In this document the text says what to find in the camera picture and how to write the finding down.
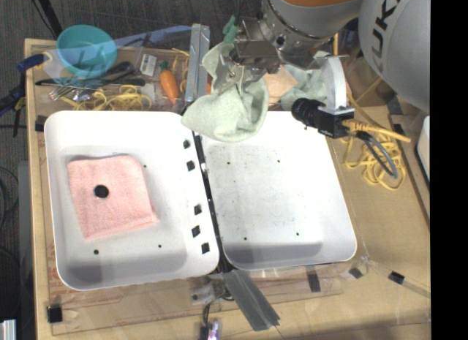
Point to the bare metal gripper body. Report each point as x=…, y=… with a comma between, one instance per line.
x=256, y=48

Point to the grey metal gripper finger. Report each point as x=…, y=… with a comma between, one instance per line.
x=227, y=75
x=252, y=75

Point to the pale green towel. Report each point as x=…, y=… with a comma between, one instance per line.
x=230, y=115

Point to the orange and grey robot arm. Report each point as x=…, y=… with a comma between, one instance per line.
x=395, y=38

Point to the pale green cloth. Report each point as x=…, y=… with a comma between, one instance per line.
x=309, y=88

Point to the orange carrot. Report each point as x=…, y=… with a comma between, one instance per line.
x=169, y=83

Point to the small white label packet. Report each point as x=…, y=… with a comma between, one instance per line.
x=148, y=64

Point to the white plastic tray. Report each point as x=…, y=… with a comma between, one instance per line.
x=120, y=265
x=278, y=199

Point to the teal bowl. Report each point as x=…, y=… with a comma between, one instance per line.
x=86, y=53

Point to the silver fork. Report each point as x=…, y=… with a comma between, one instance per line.
x=67, y=91

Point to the pink folded towel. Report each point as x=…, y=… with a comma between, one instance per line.
x=109, y=199

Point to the black round disc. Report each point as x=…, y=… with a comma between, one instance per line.
x=101, y=191

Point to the black cylinder on white bracket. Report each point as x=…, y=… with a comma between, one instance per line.
x=321, y=115

